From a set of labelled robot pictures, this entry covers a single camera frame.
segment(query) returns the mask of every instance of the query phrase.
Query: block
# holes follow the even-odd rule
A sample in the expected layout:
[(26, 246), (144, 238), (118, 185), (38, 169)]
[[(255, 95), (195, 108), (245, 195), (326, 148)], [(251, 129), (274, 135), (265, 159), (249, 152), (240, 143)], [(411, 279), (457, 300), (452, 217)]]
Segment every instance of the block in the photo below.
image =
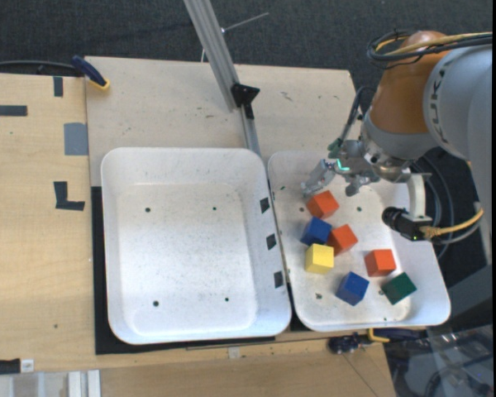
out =
[(362, 278), (353, 271), (343, 277), (338, 285), (336, 297), (349, 303), (351, 306), (356, 306), (365, 296), (370, 282), (366, 278)]
[(339, 207), (340, 204), (329, 190), (313, 195), (307, 202), (308, 211), (320, 219), (329, 218)]
[(299, 239), (303, 244), (308, 246), (316, 244), (327, 243), (327, 238), (329, 237), (329, 232), (332, 230), (332, 225), (327, 223), (320, 218), (313, 217), (306, 227), (303, 229), (303, 234)]
[(357, 242), (358, 238), (347, 223), (333, 228), (327, 238), (327, 245), (334, 248), (334, 256), (350, 250)]
[(305, 270), (313, 274), (326, 274), (334, 267), (332, 252), (332, 247), (312, 244), (305, 251)]
[(382, 285), (380, 289), (384, 292), (391, 304), (396, 304), (416, 291), (417, 287), (412, 280), (410, 280), (408, 274), (403, 272), (402, 274), (395, 276), (387, 284)]
[(369, 276), (386, 276), (397, 269), (393, 252), (388, 248), (370, 251), (364, 262)]

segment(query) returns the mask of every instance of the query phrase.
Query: orange cube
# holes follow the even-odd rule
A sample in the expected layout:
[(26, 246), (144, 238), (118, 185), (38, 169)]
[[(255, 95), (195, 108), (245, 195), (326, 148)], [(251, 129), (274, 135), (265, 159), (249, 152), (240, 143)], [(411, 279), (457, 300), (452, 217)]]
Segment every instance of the orange cube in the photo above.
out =
[(333, 228), (327, 238), (327, 245), (334, 249), (334, 256), (350, 250), (357, 242), (358, 238), (347, 223)]
[(390, 249), (370, 251), (364, 261), (369, 276), (386, 276), (397, 269), (393, 252)]
[(313, 195), (307, 202), (308, 211), (320, 219), (329, 218), (339, 207), (340, 204), (329, 190)]

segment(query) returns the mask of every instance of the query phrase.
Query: dark background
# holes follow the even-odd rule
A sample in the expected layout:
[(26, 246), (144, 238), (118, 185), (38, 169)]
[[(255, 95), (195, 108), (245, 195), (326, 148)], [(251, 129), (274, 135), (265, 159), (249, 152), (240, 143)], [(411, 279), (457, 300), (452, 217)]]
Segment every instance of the dark background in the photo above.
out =
[[(378, 84), (382, 71), (366, 59), (365, 49), (394, 28), (448, 35), (493, 30), (493, 0), (211, 1), (225, 28), (269, 13), (226, 33), (234, 63), (346, 69), (357, 88)], [(0, 61), (69, 64), (76, 54), (200, 61), (202, 47), (183, 0), (0, 0)], [(35, 74), (36, 67), (0, 72)], [(41, 73), (73, 74), (50, 66)], [(370, 97), (364, 94), (363, 110)], [(455, 222), (470, 218), (477, 195), (466, 163), (437, 149), (427, 158), (439, 172), (434, 185), (440, 189), (443, 176), (451, 190)], [(432, 171), (424, 160), (421, 167)], [(444, 189), (441, 198), (446, 208)], [(450, 245), (440, 262), (447, 286), (484, 266), (479, 234)]]

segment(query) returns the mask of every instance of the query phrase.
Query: empty white tray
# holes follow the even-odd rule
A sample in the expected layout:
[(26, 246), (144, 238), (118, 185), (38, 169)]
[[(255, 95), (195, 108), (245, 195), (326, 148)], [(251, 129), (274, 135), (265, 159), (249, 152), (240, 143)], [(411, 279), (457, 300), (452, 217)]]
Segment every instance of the empty white tray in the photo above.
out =
[(268, 181), (247, 149), (117, 148), (101, 165), (108, 321), (146, 344), (282, 332)]
[[(302, 195), (301, 183), (308, 179), (324, 157), (327, 153), (282, 151), (269, 160), (275, 216), (282, 234), (284, 258), (298, 317), (307, 327), (319, 332), (420, 327), (445, 322), (451, 304), (432, 244), (411, 242), (382, 222), (382, 212), (388, 206), (409, 209), (405, 184), (381, 180), (363, 186), (358, 194), (347, 197), (347, 182), (338, 175), (323, 189), (329, 189), (340, 204), (326, 222), (333, 227), (348, 223), (358, 243), (335, 258), (335, 266), (329, 273), (319, 275), (305, 271), (307, 246), (299, 240), (312, 215), (306, 209), (308, 199)], [(364, 256), (380, 248), (393, 251), (397, 270), (388, 277), (371, 278), (367, 275)], [(341, 279), (350, 270), (370, 282), (364, 299), (356, 306), (336, 297)], [(382, 294), (380, 286), (403, 271), (417, 286), (417, 291), (392, 305)]]

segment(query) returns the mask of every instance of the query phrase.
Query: yellow cube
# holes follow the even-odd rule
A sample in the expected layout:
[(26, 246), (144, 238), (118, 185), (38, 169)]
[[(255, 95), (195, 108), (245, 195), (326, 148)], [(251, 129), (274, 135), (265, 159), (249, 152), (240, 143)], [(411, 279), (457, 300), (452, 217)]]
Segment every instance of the yellow cube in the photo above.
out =
[(313, 274), (326, 274), (334, 267), (334, 248), (312, 244), (305, 251), (305, 270)]

